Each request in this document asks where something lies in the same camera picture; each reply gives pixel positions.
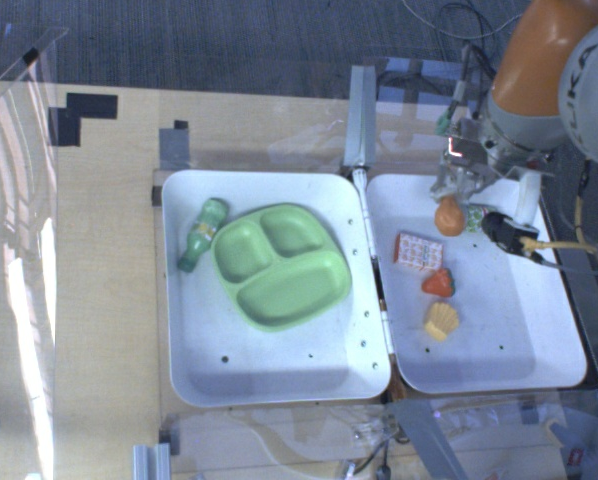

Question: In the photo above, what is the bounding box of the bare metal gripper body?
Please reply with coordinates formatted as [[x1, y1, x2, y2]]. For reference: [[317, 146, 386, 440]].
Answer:
[[442, 117, 553, 181]]

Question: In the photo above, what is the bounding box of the green and white can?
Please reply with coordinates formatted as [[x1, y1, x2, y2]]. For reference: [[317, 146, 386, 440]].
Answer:
[[465, 204, 491, 234]]

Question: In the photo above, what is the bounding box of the orange toy fruit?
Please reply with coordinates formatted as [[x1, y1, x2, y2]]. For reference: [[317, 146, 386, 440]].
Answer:
[[434, 195, 467, 238]]

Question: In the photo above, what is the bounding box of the orange and white carton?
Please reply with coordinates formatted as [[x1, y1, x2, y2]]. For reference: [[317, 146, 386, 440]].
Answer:
[[393, 231, 445, 273]]

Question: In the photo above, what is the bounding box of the red toy strawberry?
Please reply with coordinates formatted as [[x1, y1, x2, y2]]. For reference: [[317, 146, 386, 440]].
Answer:
[[421, 267, 457, 300]]

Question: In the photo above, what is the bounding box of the white plastic tray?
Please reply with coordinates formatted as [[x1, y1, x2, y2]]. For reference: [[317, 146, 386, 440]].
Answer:
[[160, 169, 393, 410], [366, 172, 590, 396]]

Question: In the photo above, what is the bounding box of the green divided plate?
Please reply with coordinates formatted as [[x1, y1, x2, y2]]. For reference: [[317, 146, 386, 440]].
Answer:
[[210, 202, 354, 335]]

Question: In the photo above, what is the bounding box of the green plastic bottle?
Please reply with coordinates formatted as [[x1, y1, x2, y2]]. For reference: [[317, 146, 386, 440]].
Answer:
[[176, 197, 231, 274]]

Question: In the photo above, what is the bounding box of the black cylinder on white bracket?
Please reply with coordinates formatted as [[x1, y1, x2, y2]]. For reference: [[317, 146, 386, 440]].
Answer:
[[480, 167, 543, 258]]

